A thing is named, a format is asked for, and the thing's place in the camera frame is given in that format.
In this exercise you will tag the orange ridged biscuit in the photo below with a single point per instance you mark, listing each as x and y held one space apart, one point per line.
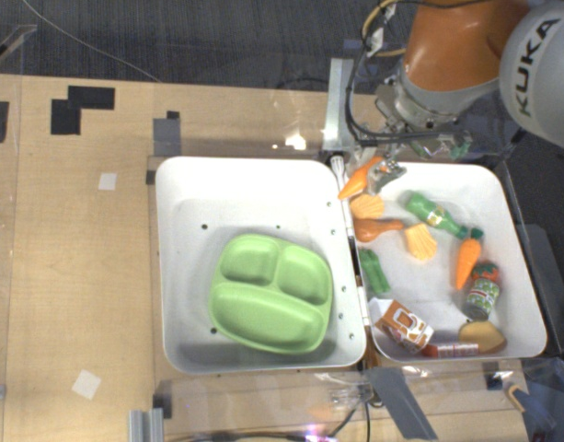
367 206
421 242

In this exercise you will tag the green divided plate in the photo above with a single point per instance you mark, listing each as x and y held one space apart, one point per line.
268 306

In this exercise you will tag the red and white packet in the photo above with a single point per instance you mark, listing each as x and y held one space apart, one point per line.
452 350

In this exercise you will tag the green bottle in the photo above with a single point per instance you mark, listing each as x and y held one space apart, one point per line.
429 212

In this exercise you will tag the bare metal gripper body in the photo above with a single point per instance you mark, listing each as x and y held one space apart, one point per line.
415 111

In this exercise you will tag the brown chicken drumstick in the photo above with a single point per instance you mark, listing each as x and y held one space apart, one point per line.
369 229

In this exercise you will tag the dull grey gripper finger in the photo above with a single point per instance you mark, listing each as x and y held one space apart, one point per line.
388 175

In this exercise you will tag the white plastic tray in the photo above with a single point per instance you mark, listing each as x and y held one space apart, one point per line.
189 293
429 288

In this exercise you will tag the orange carrot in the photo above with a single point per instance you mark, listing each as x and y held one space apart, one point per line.
466 260
356 181

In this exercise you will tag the green and red can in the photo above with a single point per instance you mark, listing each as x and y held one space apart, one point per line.
481 293

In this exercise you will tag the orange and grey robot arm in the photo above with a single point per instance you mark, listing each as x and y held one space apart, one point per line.
452 39

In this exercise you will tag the orange and white carton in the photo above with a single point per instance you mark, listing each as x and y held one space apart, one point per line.
403 325

